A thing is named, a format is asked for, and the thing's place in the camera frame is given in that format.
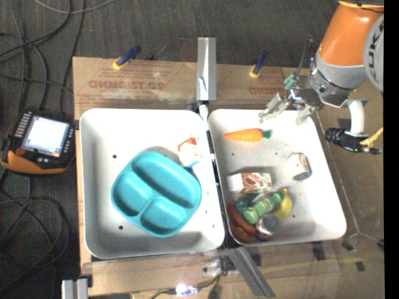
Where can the long white and orange carton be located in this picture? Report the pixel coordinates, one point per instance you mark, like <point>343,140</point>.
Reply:
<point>249,182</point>

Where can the dark green bottle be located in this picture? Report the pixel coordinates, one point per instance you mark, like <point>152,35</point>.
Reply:
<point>241,205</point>

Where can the white plastic tray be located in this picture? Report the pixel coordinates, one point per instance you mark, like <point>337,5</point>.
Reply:
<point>103,142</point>
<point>315,204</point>

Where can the white and orange can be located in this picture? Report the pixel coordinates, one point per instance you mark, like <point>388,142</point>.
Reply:
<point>298,165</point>

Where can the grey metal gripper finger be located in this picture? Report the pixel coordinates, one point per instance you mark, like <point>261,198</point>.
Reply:
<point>274,106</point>
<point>305,112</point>

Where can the black cylinder on white bracket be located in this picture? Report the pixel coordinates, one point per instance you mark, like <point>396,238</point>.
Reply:
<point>357,117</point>

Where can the orange carrot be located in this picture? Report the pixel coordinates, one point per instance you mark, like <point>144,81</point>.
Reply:
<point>243,135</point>

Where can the small orange and white carton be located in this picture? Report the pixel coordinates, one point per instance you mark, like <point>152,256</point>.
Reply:
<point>188,151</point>

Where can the brown cardboard board, red print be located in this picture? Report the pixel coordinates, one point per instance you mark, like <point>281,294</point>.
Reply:
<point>131,86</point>

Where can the yellow banana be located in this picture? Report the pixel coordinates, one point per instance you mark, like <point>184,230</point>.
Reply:
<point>285,209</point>

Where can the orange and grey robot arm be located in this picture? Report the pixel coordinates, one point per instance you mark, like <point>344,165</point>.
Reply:
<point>344,39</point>

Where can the brown sausage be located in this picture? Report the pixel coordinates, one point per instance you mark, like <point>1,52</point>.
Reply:
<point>241,227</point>

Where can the silver can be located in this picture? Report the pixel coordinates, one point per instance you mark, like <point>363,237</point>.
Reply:
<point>268,226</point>

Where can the green plastic bottle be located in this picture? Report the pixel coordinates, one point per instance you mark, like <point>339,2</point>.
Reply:
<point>262,207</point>

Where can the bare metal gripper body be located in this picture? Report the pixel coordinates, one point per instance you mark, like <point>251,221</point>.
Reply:
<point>315,92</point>

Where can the blue divided plate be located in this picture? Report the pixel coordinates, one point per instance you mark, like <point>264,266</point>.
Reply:
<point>156,192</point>

